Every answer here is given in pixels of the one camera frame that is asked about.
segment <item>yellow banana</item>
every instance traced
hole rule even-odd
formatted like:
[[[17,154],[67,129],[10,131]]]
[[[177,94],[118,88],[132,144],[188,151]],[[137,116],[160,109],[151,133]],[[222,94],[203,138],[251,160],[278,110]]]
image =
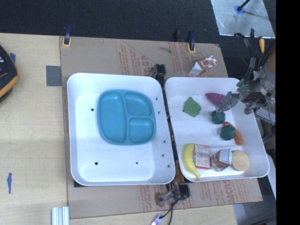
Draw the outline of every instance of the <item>yellow banana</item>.
[[[193,151],[194,151],[194,144],[189,143],[185,146],[183,150],[183,164],[184,167],[192,174],[194,174],[197,179],[200,178],[200,174],[197,172],[195,163],[193,161]]]

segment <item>cardboard sheet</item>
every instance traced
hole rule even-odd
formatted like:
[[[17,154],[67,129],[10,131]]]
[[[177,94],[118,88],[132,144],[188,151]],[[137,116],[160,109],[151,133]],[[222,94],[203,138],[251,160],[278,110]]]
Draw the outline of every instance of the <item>cardboard sheet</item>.
[[[165,64],[166,79],[197,77],[189,74],[192,66],[211,55],[218,61],[218,66],[198,77],[227,77],[219,46],[195,44],[196,52],[189,53],[187,43],[177,42],[72,37],[70,47],[61,44],[62,37],[60,58],[70,218],[169,209],[157,206],[154,199],[156,193],[167,191],[165,185],[82,187],[74,182],[70,171],[67,81],[79,72],[144,76],[155,64]],[[189,188],[191,196],[174,209],[262,201],[257,179],[189,183]]]

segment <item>wooden surface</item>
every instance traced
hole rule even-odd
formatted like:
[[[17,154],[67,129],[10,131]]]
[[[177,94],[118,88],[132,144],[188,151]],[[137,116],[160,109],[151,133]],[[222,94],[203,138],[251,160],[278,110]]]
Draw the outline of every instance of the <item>wooden surface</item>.
[[[68,206],[61,87],[46,85],[60,66],[58,36],[0,33],[20,76],[0,103],[0,224],[51,224],[51,208]],[[12,173],[11,193],[7,178]],[[71,225],[148,225],[156,212],[72,219]],[[168,224],[166,217],[161,225]],[[176,210],[172,225],[233,225],[233,206]]]

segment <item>round beige object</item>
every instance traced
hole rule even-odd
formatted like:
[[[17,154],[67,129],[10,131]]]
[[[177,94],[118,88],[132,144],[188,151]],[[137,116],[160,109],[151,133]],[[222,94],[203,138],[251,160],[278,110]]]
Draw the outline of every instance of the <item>round beige object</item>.
[[[238,171],[246,171],[250,167],[250,158],[247,153],[236,150],[232,153],[231,165]]]

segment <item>blue plate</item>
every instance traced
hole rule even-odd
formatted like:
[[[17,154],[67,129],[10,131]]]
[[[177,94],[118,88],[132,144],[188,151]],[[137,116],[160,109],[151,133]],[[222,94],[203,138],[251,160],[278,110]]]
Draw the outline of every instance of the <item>blue plate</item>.
[[[103,92],[98,101],[97,120],[102,137],[111,144],[145,144],[156,132],[153,105],[147,96],[136,91]]]

